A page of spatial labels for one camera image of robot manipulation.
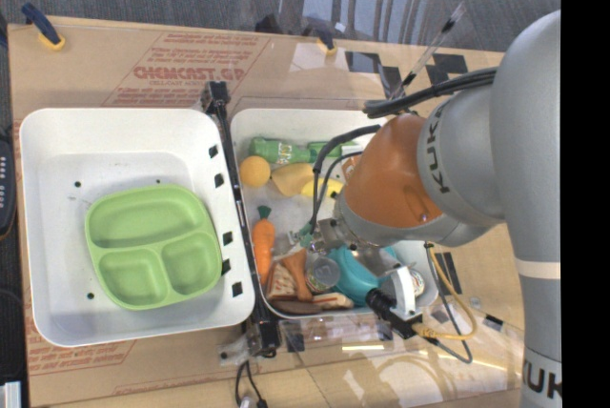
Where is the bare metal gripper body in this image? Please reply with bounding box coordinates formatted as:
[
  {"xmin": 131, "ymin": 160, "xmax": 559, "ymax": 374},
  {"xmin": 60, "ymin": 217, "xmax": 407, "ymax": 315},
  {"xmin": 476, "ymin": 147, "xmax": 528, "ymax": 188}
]
[{"xmin": 308, "ymin": 215, "xmax": 400, "ymax": 278}]

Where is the small silver-topped can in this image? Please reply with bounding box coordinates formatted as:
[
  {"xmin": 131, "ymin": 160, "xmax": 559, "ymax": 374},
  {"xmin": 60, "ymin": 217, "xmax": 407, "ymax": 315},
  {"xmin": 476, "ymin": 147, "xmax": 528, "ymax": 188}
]
[{"xmin": 304, "ymin": 255, "xmax": 342, "ymax": 296}]

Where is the yellow banana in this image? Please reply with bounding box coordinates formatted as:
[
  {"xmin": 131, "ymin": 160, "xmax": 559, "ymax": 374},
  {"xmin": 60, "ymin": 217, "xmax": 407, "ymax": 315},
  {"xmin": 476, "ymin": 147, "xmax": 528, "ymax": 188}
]
[{"xmin": 300, "ymin": 177, "xmax": 345, "ymax": 200}]

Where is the teal bowl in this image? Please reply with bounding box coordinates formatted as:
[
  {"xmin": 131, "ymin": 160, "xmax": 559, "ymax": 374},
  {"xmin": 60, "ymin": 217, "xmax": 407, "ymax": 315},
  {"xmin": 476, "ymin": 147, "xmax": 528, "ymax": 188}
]
[{"xmin": 326, "ymin": 246, "xmax": 399, "ymax": 308}]

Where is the toy toast sandwich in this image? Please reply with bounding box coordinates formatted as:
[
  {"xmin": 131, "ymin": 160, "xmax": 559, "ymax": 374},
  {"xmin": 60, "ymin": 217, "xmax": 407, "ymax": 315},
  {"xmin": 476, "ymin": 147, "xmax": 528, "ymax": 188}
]
[{"xmin": 312, "ymin": 291, "xmax": 355, "ymax": 310}]

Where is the toy bread slice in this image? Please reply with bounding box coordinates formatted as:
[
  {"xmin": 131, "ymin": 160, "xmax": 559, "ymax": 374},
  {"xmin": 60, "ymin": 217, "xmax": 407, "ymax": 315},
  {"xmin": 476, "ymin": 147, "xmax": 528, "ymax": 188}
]
[{"xmin": 265, "ymin": 261, "xmax": 299, "ymax": 301}]

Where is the orange carrot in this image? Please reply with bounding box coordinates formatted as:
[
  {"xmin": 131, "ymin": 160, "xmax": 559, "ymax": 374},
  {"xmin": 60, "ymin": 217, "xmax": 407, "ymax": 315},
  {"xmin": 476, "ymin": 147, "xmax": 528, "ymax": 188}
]
[{"xmin": 251, "ymin": 204, "xmax": 276, "ymax": 286}]

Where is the brown biscuit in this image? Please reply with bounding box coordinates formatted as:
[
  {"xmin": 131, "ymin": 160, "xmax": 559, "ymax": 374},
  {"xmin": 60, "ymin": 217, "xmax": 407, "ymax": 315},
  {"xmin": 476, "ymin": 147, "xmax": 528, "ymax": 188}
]
[{"xmin": 270, "ymin": 298, "xmax": 323, "ymax": 316}]

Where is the small white can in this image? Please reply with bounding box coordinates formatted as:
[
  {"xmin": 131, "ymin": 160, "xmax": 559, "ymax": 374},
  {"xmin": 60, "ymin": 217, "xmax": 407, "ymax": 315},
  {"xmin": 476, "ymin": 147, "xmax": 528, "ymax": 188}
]
[{"xmin": 407, "ymin": 269, "xmax": 427, "ymax": 298}]

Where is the orange ball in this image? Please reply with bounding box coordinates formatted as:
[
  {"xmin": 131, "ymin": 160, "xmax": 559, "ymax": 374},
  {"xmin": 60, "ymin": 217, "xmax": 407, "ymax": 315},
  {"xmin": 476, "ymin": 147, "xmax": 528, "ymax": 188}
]
[{"xmin": 238, "ymin": 155, "xmax": 272, "ymax": 187}]

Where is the green plastic bottle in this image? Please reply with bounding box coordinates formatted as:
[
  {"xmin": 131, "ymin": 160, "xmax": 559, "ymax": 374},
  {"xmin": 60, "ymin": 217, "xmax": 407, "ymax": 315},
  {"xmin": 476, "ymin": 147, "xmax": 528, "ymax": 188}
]
[{"xmin": 248, "ymin": 136, "xmax": 359, "ymax": 165}]

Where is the white plastic tray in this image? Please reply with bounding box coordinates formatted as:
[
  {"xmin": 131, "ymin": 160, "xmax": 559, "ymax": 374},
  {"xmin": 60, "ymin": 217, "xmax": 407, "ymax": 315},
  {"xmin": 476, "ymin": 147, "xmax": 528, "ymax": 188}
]
[
  {"xmin": 230, "ymin": 107, "xmax": 440, "ymax": 320},
  {"xmin": 18, "ymin": 107, "xmax": 256, "ymax": 348}
]

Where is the thin black and white rod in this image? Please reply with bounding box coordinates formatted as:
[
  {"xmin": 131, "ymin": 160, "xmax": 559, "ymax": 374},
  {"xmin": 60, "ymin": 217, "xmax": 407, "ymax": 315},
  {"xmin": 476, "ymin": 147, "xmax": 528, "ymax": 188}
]
[{"xmin": 213, "ymin": 103, "xmax": 271, "ymax": 326}]

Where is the green divided plate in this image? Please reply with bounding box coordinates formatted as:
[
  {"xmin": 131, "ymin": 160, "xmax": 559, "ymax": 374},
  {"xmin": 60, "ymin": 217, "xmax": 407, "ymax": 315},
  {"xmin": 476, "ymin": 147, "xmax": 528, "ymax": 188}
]
[{"xmin": 84, "ymin": 184, "xmax": 224, "ymax": 312}]

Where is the brown cardboard board red print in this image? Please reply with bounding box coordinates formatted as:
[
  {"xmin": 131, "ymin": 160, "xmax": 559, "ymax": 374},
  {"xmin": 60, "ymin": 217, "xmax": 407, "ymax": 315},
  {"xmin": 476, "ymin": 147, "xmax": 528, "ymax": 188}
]
[{"xmin": 7, "ymin": 14, "xmax": 525, "ymax": 408}]

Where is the black cylinder on white bracket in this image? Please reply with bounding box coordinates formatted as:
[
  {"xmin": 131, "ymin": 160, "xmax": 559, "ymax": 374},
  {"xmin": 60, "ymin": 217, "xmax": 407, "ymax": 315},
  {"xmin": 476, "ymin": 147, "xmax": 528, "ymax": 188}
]
[{"xmin": 365, "ymin": 265, "xmax": 424, "ymax": 340}]

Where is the black block with thin wires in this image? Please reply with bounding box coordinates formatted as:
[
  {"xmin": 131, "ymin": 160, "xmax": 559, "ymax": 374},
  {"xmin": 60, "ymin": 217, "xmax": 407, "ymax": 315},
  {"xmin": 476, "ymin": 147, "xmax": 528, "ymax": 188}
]
[
  {"xmin": 245, "ymin": 318, "xmax": 283, "ymax": 357},
  {"xmin": 201, "ymin": 80, "xmax": 233, "ymax": 113}
]

